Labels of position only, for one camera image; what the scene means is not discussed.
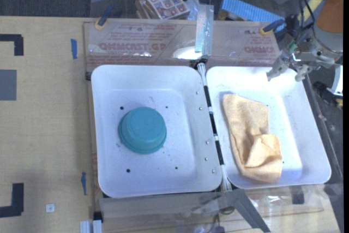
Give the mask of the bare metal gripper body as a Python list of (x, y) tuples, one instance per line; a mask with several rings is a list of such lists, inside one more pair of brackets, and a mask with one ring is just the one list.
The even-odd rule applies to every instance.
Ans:
[(296, 66), (316, 67), (317, 65), (332, 68), (337, 67), (338, 60), (343, 55), (343, 49), (330, 48), (322, 42), (301, 41), (291, 52), (291, 61)]

